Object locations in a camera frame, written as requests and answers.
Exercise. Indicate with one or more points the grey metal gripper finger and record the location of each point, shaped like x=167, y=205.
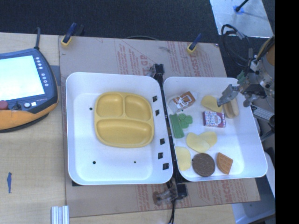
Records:
x=249, y=99
x=227, y=94

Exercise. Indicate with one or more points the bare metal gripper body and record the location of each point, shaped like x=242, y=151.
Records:
x=253, y=88

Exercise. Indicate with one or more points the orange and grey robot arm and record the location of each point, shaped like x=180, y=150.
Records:
x=271, y=55

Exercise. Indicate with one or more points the tan hot dog bun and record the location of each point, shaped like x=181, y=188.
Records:
x=232, y=111

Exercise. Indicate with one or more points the yellow potato chip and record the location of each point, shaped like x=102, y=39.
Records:
x=182, y=158
x=211, y=137
x=197, y=143
x=209, y=102

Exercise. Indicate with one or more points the pink and white packet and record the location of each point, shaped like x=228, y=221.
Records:
x=213, y=119

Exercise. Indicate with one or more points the white plastic tray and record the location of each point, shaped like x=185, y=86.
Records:
x=243, y=143
x=112, y=167

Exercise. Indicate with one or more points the orange and white carton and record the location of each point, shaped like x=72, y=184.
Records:
x=182, y=100

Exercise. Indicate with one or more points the green broccoli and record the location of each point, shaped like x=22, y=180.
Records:
x=185, y=121

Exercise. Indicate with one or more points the green celery stick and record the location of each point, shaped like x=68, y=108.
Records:
x=177, y=128

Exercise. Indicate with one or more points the thin black rod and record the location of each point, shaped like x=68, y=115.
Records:
x=168, y=129

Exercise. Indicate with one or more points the orange waffle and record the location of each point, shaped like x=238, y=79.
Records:
x=224, y=163

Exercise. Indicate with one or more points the brown round biscuit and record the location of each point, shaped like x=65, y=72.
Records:
x=203, y=164

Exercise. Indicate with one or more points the yellow divided plate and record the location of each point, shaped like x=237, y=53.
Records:
x=123, y=129

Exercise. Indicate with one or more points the brown cardboard board red print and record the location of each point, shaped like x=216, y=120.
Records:
x=98, y=55

